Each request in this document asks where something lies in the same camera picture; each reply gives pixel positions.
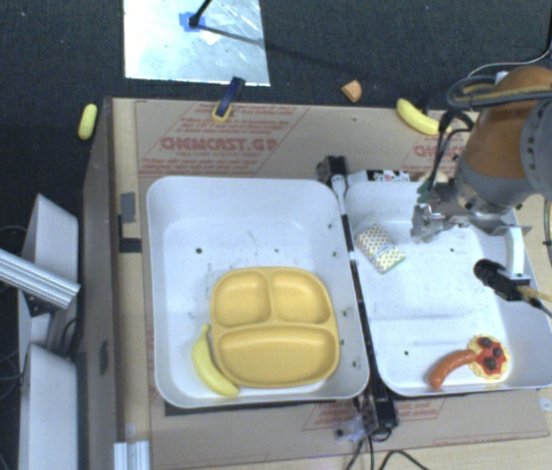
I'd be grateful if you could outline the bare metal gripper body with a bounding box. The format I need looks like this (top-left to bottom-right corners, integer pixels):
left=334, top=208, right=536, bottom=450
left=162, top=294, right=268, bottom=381
left=431, top=182, right=508, bottom=237

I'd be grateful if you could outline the black cylinder on white bracket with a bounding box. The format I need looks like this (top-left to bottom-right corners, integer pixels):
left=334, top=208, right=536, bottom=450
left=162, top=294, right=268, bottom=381
left=473, top=226, right=533, bottom=304

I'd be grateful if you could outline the brown cardboard board red print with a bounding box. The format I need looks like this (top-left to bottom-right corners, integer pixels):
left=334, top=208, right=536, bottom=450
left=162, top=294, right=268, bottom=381
left=82, top=96, right=551, bottom=470

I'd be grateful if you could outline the white packet with yellow dots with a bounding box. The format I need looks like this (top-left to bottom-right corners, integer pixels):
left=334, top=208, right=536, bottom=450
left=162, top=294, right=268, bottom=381
left=353, top=222, right=406, bottom=275

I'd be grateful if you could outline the pizza slice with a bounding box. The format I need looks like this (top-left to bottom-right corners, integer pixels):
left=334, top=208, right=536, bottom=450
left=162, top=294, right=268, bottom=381
left=467, top=334, right=512, bottom=386

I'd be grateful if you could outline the yellow corn cob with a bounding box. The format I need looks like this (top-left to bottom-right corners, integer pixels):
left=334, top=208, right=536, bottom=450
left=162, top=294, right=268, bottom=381
left=77, top=103, right=99, bottom=141

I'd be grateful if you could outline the orange biscuit wedge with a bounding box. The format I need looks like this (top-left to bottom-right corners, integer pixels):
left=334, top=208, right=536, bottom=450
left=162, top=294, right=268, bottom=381
left=340, top=79, right=364, bottom=104

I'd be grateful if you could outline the white carton with small prints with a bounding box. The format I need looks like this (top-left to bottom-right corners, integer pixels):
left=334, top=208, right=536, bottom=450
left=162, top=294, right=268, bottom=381
left=365, top=167, right=412, bottom=186

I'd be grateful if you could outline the black block with thin wires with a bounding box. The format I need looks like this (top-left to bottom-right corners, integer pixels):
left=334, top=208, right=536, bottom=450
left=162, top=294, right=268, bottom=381
left=353, top=393, right=400, bottom=436
left=316, top=155, right=351, bottom=184

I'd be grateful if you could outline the white plastic tray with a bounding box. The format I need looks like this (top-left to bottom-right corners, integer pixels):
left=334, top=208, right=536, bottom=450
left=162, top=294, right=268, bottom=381
left=344, top=178, right=552, bottom=399
left=146, top=174, right=372, bottom=409

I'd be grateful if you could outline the orange sausage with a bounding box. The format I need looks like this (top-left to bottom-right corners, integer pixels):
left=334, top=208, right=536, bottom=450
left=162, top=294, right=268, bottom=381
left=428, top=349, right=478, bottom=391

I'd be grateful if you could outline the yellow divided plate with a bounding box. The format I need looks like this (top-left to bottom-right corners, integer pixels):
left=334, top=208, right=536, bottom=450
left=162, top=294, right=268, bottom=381
left=208, top=265, right=342, bottom=389

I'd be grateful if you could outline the yellow banana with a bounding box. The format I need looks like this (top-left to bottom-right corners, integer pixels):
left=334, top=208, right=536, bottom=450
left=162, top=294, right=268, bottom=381
left=191, top=323, right=242, bottom=398
left=395, top=97, right=441, bottom=137

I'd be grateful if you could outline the thin black and white rod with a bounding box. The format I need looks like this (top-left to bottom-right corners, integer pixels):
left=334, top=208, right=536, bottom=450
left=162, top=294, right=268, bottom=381
left=332, top=173, right=391, bottom=410

